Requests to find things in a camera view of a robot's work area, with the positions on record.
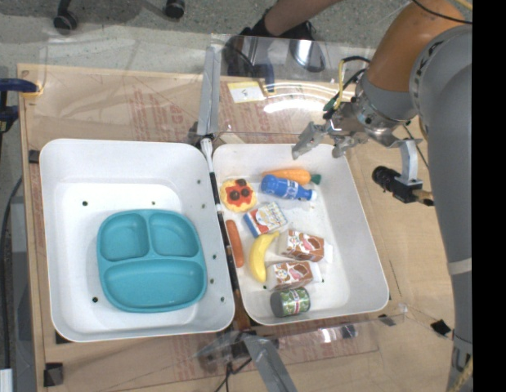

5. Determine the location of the black cylinder on white bracket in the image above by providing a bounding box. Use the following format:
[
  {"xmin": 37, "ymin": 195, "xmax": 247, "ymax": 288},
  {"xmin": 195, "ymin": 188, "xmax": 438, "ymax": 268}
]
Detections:
[{"xmin": 371, "ymin": 135, "xmax": 424, "ymax": 205}]

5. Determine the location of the yellow banana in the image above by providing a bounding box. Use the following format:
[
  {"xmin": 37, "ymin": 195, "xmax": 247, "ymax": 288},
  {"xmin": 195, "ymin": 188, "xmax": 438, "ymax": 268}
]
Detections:
[{"xmin": 249, "ymin": 230, "xmax": 280, "ymax": 283}]

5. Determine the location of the brown and white carton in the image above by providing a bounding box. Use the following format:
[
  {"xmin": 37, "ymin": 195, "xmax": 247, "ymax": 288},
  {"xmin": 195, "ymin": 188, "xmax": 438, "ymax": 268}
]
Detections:
[
  {"xmin": 276, "ymin": 229, "xmax": 334, "ymax": 265},
  {"xmin": 266, "ymin": 260, "xmax": 323, "ymax": 292}
]

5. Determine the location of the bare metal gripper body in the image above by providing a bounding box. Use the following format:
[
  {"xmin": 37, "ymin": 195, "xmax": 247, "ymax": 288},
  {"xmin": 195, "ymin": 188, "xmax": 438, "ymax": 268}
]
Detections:
[{"xmin": 326, "ymin": 95, "xmax": 402, "ymax": 145}]

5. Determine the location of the orange sausage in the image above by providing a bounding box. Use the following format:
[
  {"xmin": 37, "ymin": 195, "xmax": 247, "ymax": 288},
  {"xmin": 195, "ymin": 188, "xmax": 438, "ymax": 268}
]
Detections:
[{"xmin": 225, "ymin": 219, "xmax": 245, "ymax": 269}]

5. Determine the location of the white red and blue carton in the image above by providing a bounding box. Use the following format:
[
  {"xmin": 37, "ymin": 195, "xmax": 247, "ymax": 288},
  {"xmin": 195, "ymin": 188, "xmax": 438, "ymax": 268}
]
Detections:
[{"xmin": 242, "ymin": 201, "xmax": 288, "ymax": 238}]

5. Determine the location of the blue divided plate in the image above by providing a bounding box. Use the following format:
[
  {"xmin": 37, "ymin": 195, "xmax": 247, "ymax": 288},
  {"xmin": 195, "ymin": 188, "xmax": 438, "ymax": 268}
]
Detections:
[{"xmin": 96, "ymin": 209, "xmax": 208, "ymax": 313}]

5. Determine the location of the black block with thin wires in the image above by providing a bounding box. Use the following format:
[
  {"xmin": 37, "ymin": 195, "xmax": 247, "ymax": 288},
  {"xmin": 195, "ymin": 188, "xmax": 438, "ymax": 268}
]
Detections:
[{"xmin": 227, "ymin": 333, "xmax": 254, "ymax": 362}]

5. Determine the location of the green can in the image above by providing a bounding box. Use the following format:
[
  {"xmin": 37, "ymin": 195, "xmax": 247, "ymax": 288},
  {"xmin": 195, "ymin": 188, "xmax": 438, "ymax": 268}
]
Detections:
[{"xmin": 270, "ymin": 287, "xmax": 311, "ymax": 319}]

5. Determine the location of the white plastic tray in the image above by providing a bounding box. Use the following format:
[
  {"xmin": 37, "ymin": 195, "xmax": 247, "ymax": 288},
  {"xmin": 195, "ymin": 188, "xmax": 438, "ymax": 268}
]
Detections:
[
  {"xmin": 38, "ymin": 138, "xmax": 236, "ymax": 343},
  {"xmin": 211, "ymin": 142, "xmax": 391, "ymax": 327}
]

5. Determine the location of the orange carrot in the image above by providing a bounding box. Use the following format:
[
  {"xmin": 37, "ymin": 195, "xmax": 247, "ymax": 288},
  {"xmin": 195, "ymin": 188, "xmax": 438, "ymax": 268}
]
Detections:
[{"xmin": 261, "ymin": 168, "xmax": 323, "ymax": 186}]

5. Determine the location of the blue bottle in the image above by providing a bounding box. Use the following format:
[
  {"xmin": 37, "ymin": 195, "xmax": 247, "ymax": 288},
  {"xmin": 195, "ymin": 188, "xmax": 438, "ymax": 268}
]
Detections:
[{"xmin": 260, "ymin": 174, "xmax": 319, "ymax": 203}]

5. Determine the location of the brown cardboard board red print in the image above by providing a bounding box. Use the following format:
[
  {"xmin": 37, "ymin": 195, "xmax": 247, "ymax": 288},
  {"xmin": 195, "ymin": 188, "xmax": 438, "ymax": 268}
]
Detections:
[{"xmin": 16, "ymin": 63, "xmax": 456, "ymax": 392}]

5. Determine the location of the yellow and red pizza slice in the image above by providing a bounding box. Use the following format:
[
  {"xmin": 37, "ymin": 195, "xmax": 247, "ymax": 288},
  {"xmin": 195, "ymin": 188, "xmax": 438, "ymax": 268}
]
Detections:
[{"xmin": 219, "ymin": 177, "xmax": 258, "ymax": 214}]

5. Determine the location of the black office chair base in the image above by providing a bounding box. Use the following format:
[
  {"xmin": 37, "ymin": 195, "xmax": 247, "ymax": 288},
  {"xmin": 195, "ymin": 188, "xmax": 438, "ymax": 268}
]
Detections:
[{"xmin": 52, "ymin": 0, "xmax": 186, "ymax": 31}]

